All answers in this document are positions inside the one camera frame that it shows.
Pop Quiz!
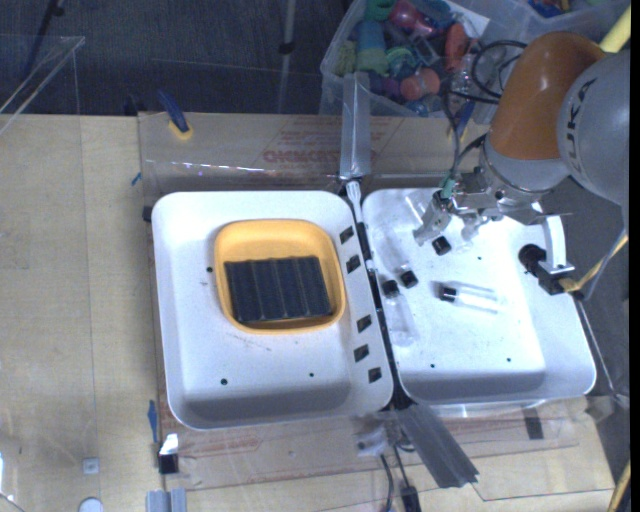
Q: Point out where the black ribbed rectangular insert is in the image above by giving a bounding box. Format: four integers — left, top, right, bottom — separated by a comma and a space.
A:
223, 255, 335, 324

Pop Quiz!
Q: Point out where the white plastic tray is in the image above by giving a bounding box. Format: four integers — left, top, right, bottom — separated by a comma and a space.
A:
360, 187, 598, 405
150, 189, 395, 431

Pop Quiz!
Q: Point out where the clear plastic bin of toys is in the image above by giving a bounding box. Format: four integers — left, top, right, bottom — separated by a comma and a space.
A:
318, 0, 532, 119

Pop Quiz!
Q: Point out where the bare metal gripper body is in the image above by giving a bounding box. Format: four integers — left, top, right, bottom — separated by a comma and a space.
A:
433, 167, 545, 225

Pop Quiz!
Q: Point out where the yellow rounded plastic bowl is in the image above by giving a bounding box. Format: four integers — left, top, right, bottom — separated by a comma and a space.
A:
213, 218, 347, 332

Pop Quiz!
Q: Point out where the brown cardboard board, red print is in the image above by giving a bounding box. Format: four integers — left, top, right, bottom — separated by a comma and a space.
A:
137, 110, 617, 502

